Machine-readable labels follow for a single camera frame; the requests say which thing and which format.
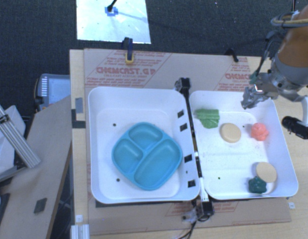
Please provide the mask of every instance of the dark green object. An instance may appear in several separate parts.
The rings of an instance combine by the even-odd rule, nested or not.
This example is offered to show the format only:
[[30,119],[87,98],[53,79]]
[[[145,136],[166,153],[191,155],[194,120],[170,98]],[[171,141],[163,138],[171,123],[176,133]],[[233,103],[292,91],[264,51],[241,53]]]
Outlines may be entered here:
[[220,118],[218,110],[199,109],[195,114],[205,128],[218,127]]
[[249,185],[249,191],[251,193],[262,194],[267,191],[266,188],[267,183],[257,176],[255,176],[255,178],[253,179],[250,179],[248,181],[248,185]]

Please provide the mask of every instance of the pink toy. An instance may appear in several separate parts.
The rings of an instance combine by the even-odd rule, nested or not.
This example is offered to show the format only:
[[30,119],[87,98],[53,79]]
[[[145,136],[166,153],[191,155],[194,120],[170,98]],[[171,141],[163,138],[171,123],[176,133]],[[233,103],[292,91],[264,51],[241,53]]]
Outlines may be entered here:
[[251,136],[258,141],[264,141],[268,136],[269,132],[266,129],[266,126],[262,123],[255,123],[252,126]]

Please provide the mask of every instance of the round cookie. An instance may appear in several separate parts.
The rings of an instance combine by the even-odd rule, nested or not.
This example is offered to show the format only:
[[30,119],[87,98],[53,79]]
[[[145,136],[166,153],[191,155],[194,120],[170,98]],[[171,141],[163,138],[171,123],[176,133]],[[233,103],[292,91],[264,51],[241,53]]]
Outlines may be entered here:
[[238,142],[242,133],[238,126],[233,123],[225,123],[220,128],[222,138],[230,143]]
[[259,178],[261,178],[267,183],[274,182],[277,180],[277,171],[270,163],[258,163],[258,165],[256,166],[256,173]]

